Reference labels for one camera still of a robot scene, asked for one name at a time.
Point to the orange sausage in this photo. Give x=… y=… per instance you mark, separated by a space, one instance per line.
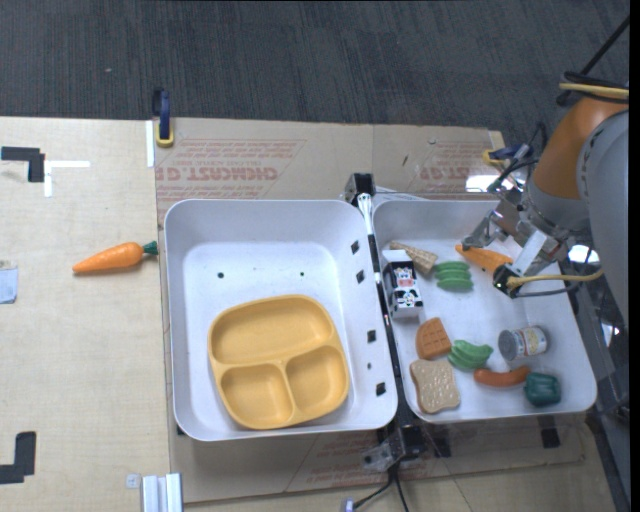
x=500 y=376

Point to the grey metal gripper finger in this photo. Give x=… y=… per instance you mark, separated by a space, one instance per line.
x=495 y=235
x=477 y=232

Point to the green pea pods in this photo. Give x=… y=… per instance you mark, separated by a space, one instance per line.
x=452 y=276
x=469 y=355

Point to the green bell pepper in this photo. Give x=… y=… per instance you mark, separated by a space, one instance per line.
x=542 y=390

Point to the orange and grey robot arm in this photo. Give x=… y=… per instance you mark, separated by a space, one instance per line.
x=570 y=150

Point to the orange waffle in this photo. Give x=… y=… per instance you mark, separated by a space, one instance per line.
x=432 y=340

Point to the white milk carton, cow print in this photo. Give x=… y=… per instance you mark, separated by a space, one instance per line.
x=402 y=287

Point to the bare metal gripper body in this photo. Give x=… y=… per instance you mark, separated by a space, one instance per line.
x=515 y=222

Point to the small silver can, yellow label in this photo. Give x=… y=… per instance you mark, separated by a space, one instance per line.
x=525 y=342

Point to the tan bread slice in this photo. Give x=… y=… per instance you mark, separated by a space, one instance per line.
x=435 y=386

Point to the yellow divided plate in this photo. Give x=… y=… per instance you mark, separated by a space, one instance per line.
x=270 y=327

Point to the brown cardboard board, red print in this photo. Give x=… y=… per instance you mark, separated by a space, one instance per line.
x=300 y=165

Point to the orange carrot, green top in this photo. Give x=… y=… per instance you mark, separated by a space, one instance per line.
x=110 y=257

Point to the white plastic tray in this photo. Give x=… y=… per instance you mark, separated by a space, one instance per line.
x=490 y=310
x=260 y=225

